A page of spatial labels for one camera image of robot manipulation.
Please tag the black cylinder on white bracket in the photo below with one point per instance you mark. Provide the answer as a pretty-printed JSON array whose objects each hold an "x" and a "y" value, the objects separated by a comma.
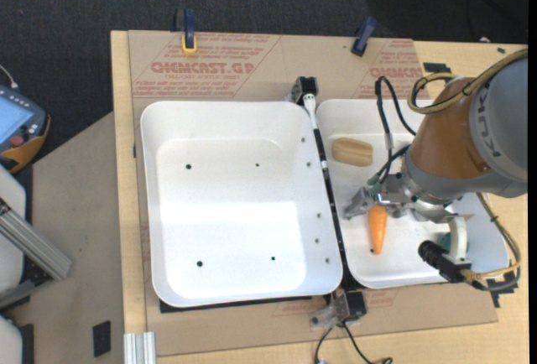
[{"x": 449, "y": 268}]

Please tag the white plastic tray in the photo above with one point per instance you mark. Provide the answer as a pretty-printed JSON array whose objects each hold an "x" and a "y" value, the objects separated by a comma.
[
  {"x": 403, "y": 266},
  {"x": 235, "y": 207}
]

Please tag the thin black and white rod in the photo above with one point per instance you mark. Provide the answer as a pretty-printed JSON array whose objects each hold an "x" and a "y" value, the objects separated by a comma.
[{"x": 320, "y": 146}]

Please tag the tan toy bread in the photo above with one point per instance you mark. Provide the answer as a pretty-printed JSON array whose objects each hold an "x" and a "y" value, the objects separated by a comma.
[{"x": 352, "y": 151}]

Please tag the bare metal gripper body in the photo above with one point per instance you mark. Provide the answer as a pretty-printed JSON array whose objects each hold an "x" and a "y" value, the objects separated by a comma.
[{"x": 396, "y": 190}]

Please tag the orange toy carrot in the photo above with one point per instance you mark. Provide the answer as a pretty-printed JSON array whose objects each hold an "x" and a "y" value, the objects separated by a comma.
[{"x": 378, "y": 230}]

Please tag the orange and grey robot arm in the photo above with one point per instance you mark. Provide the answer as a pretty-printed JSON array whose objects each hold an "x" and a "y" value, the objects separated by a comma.
[{"x": 449, "y": 136}]

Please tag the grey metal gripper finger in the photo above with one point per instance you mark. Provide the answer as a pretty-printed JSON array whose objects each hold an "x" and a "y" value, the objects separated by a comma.
[
  {"x": 360, "y": 203},
  {"x": 397, "y": 211}
]

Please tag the brown cardboard board red print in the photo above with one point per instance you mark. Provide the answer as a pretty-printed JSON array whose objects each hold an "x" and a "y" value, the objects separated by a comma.
[{"x": 251, "y": 333}]

